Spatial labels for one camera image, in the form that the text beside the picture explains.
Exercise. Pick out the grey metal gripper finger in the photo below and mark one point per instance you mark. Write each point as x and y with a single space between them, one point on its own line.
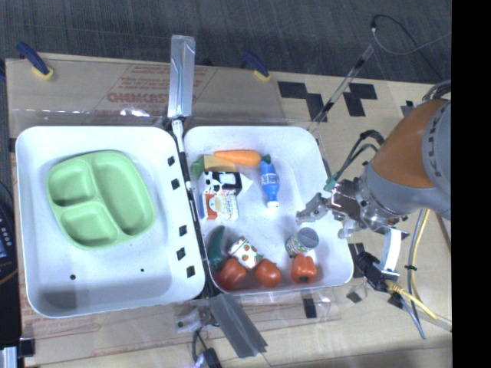
308 215
317 201

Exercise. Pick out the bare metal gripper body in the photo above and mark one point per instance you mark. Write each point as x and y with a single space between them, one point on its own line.
349 201

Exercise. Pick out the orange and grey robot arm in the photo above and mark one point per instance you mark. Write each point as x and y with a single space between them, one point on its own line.
406 155

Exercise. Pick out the green can with grey lid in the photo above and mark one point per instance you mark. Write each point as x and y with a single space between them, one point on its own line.
301 242

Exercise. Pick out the white plastic tray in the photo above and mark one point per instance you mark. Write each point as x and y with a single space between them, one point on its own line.
115 282
299 167

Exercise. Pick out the blue bottle with white cap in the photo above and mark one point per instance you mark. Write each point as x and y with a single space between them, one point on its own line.
269 182

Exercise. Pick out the white can with orange print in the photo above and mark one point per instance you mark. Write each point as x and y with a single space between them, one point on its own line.
245 253

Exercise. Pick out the white carton with red print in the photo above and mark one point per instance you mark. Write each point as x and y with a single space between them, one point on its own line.
220 205

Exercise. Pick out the orange carrot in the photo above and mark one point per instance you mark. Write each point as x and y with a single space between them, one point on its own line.
239 157

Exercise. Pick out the black and white milk carton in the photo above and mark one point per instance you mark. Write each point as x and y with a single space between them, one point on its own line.
222 180

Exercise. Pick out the dark green chili pepper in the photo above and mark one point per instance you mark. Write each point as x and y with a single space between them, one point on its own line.
215 245

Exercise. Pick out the thin black and white rod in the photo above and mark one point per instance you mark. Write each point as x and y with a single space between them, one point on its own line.
183 163

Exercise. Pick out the green divided plate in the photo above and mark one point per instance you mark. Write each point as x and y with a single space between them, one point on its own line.
115 190

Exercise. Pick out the brown cardboard board red print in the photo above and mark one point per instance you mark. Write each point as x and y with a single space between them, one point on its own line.
96 86

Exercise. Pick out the black cylinder on white bracket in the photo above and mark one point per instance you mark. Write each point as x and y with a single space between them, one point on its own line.
374 268

